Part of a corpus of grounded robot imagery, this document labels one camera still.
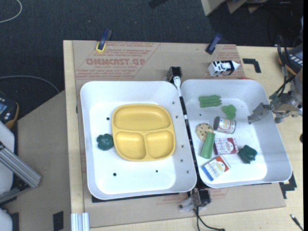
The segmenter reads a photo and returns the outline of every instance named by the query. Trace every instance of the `wooden table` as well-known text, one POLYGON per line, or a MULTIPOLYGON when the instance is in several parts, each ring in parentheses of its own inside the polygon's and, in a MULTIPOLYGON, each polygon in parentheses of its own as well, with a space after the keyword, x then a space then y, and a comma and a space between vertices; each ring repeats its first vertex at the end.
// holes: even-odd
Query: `wooden table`
MULTIPOLYGON (((258 81, 270 96, 283 83, 281 68, 278 63, 277 49, 274 47, 237 47, 240 58, 253 58, 259 62, 262 73, 256 73, 253 65, 244 64, 246 77, 258 81)), ((72 213, 83 213, 83 188, 80 166, 78 121, 76 114, 76 88, 74 73, 73 42, 64 41, 64 72, 67 113, 67 136, 70 172, 70 196, 72 213)), ((304 225, 303 205, 303 144, 299 140, 302 134, 303 119, 301 116, 288 117, 278 124, 282 141, 287 150, 289 160, 297 183, 295 191, 287 192, 286 207, 266 209, 232 214, 221 214, 203 217, 205 223, 212 227, 224 227, 227 231, 272 231, 300 230, 292 221, 294 214, 304 225)), ((156 231, 156 230, 197 230, 196 218, 179 218, 164 221, 92 228, 93 231, 156 231)))

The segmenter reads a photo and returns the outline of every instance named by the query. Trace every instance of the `dark floor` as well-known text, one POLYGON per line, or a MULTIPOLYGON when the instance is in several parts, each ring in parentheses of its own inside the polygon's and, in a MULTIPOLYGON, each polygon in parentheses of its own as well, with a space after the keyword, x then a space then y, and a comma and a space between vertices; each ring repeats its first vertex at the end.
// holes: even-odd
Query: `dark floor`
MULTIPOLYGON (((205 16, 201 0, 20 0, 22 12, 0 23, 0 91, 20 105, 19 118, 64 89, 63 40, 100 40, 105 28, 114 41, 220 43, 274 46, 282 34, 292 47, 300 33, 303 0, 269 0, 250 13, 230 14, 225 3, 205 16), (289 1, 291 5, 278 5, 289 1)), ((19 11, 15 0, 0 0, 0 21, 19 11)))

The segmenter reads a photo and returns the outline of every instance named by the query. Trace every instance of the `tin can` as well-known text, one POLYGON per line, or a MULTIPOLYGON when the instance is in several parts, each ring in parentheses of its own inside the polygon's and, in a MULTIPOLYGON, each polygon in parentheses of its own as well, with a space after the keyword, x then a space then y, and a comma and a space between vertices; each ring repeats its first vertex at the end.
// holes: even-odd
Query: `tin can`
POLYGON ((230 120, 222 117, 215 117, 213 129, 215 131, 223 132, 223 133, 234 133, 236 128, 236 121, 230 120))

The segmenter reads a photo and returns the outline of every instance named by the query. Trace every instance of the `yellow plate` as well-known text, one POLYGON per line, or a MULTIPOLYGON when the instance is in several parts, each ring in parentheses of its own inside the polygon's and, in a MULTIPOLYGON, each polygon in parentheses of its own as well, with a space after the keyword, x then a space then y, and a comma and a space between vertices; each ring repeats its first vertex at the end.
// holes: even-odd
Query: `yellow plate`
POLYGON ((175 150, 171 116, 156 104, 126 104, 116 108, 112 114, 112 134, 116 151, 126 160, 160 160, 175 150))

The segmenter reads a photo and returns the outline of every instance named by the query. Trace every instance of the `wire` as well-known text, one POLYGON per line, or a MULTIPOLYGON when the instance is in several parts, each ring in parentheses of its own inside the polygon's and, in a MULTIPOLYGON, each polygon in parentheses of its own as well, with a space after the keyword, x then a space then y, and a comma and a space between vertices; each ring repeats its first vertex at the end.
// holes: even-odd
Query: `wire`
POLYGON ((10 19, 4 20, 4 21, 0 21, 0 23, 11 21, 11 20, 15 19, 17 16, 20 15, 21 11, 23 10, 23 5, 21 4, 20 0, 16 0, 16 1, 17 1, 17 2, 19 3, 19 5, 20 5, 20 10, 19 10, 18 14, 15 15, 15 16, 13 16, 13 17, 10 18, 10 19))
POLYGON ((51 85, 58 93, 60 93, 59 89, 58 89, 54 84, 52 84, 52 83, 49 82, 48 80, 45 80, 45 79, 43 79, 43 78, 36 77, 36 76, 31 76, 31 75, 12 75, 12 76, 3 76, 3 77, 0 77, 0 80, 3 80, 3 79, 10 79, 10 78, 33 78, 33 79, 38 79, 38 80, 41 80, 41 81, 44 81, 44 82, 48 83, 48 84, 51 85))
POLYGON ((198 228, 198 231, 200 231, 200 228, 199 228, 199 220, 202 222, 202 224, 204 226, 206 226, 208 229, 212 229, 212 230, 218 230, 218 231, 225 231, 225 229, 218 229, 218 228, 213 228, 213 227, 210 227, 210 226, 207 226, 205 224, 205 222, 203 222, 203 220, 201 219, 201 217, 199 216, 199 207, 197 207, 196 209, 194 209, 194 212, 197 216, 197 228, 198 228))

